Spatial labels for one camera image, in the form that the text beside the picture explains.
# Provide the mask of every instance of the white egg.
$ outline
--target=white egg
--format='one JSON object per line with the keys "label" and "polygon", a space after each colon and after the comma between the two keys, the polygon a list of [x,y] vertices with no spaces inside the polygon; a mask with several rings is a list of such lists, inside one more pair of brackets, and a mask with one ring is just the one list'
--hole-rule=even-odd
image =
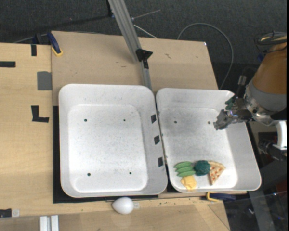
{"label": "white egg", "polygon": [[134,203],[132,199],[128,197],[122,197],[118,198],[112,203],[112,207],[115,211],[117,211],[120,214],[129,214],[134,209]]}

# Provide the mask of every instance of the toy pizza slice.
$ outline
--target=toy pizza slice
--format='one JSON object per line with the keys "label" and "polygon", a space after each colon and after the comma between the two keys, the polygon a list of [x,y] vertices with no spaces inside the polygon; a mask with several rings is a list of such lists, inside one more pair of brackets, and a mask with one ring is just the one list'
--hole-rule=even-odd
{"label": "toy pizza slice", "polygon": [[218,162],[208,161],[208,163],[211,165],[209,176],[210,183],[211,185],[213,185],[226,168],[224,167],[224,165]]}

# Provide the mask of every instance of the metal pole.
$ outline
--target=metal pole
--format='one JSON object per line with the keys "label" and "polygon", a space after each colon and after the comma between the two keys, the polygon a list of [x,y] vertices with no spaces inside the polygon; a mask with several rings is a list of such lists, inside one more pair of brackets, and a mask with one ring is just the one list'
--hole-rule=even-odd
{"label": "metal pole", "polygon": [[147,59],[141,59],[137,56],[136,51],[141,49],[134,25],[131,21],[130,14],[126,8],[124,0],[108,0],[112,13],[114,14],[121,33],[126,41],[126,44],[131,52],[135,62],[141,62],[140,68],[142,71],[143,85],[152,89],[150,73],[148,69]]}

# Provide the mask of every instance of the gray carpet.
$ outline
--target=gray carpet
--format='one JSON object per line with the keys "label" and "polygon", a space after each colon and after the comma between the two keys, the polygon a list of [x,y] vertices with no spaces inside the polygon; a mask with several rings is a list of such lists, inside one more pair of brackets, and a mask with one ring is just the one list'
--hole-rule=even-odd
{"label": "gray carpet", "polygon": [[[177,39],[192,23],[220,29],[234,49],[233,68],[223,89],[234,91],[242,68],[257,67],[256,34],[287,32],[287,0],[125,0],[135,24],[157,38]],[[0,0],[0,42],[15,42],[51,30],[120,35],[107,17],[105,0]],[[141,30],[138,36],[149,37]],[[225,37],[209,26],[187,29],[180,39],[205,41],[220,86],[231,63]]]}

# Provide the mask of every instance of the white tray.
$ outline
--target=white tray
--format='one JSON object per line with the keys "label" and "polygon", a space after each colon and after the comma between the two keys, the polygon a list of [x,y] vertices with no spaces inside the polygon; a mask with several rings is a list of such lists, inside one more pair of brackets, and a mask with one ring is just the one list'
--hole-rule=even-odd
{"label": "white tray", "polygon": [[231,124],[216,131],[213,122],[224,102],[234,94],[226,90],[188,90],[165,88],[157,92],[157,107],[166,161],[173,187],[187,189],[177,176],[175,164],[183,161],[212,160],[226,170],[214,185],[208,175],[196,176],[192,192],[252,191],[261,176],[245,123]]}
{"label": "white tray", "polygon": [[59,92],[61,185],[72,197],[159,194],[167,186],[155,98],[144,86]]}

